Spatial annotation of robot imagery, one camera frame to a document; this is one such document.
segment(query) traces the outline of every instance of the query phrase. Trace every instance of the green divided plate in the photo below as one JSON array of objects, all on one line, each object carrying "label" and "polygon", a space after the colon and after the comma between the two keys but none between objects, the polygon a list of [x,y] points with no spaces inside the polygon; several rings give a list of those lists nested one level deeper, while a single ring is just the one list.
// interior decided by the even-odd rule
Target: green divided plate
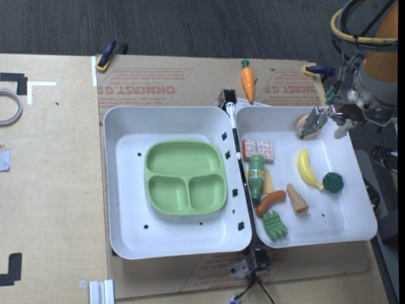
[{"label": "green divided plate", "polygon": [[146,153],[145,178],[149,200],[164,214],[212,213],[227,200],[225,166],[210,143],[176,140],[152,145]]}]

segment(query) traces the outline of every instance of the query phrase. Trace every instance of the toy carrot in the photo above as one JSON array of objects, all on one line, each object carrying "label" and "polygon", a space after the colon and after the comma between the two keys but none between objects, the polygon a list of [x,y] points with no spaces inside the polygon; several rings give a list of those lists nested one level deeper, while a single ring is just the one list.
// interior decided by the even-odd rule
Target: toy carrot
[{"label": "toy carrot", "polygon": [[243,69],[240,72],[240,77],[242,79],[242,86],[245,90],[247,100],[250,103],[253,103],[254,98],[254,73],[251,68],[249,68],[249,61],[243,60],[242,61]]}]

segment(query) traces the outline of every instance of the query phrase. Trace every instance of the blue clamp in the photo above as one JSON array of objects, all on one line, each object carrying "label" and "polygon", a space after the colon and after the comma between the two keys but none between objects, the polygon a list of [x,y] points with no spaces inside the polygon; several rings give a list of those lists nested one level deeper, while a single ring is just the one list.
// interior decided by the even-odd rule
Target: blue clamp
[{"label": "blue clamp", "polygon": [[111,54],[113,53],[115,46],[116,46],[116,40],[114,40],[114,39],[108,43],[103,55],[98,59],[98,61],[96,63],[97,71],[105,72],[107,70],[107,67],[109,65],[109,58],[110,58]]},{"label": "blue clamp", "polygon": [[328,66],[306,66],[304,65],[302,68],[302,72],[305,75],[313,77],[315,74],[322,74],[326,77],[333,77],[335,75],[335,69],[330,68]]}]

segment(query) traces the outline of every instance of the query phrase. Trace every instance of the white tape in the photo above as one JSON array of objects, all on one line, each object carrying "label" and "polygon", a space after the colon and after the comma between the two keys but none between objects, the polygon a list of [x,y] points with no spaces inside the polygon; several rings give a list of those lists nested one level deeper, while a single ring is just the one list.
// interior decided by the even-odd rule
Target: white tape
[{"label": "white tape", "polygon": [[92,80],[93,80],[93,87],[97,87],[97,70],[96,70],[96,56],[91,57],[91,73],[92,73]]},{"label": "white tape", "polygon": [[262,103],[257,103],[256,101],[253,101],[253,104],[250,104],[247,99],[242,99],[242,98],[237,98],[237,103],[235,104],[235,114],[241,110],[242,108],[245,107],[252,107],[252,106],[257,106],[257,107],[271,107],[269,104],[262,104]]},{"label": "white tape", "polygon": [[27,82],[27,103],[32,105],[32,87],[33,86],[56,86],[56,81],[28,81]]}]

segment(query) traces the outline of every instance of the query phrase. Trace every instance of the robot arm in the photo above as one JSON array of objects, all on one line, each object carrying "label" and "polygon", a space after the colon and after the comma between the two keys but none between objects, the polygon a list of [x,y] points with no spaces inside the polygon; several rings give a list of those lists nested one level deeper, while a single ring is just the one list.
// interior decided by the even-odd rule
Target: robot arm
[{"label": "robot arm", "polygon": [[[340,40],[342,66],[334,85],[326,92],[327,109],[316,107],[298,128],[300,138],[317,131],[331,118],[337,125],[335,138],[365,124],[385,127],[393,120],[397,110],[398,78],[398,2],[390,0],[377,17],[359,36],[350,34],[347,19],[360,5],[374,0],[350,0],[331,19],[331,29]],[[365,33],[389,9],[374,37]],[[357,54],[344,62],[343,42],[357,46],[365,54]]]}]

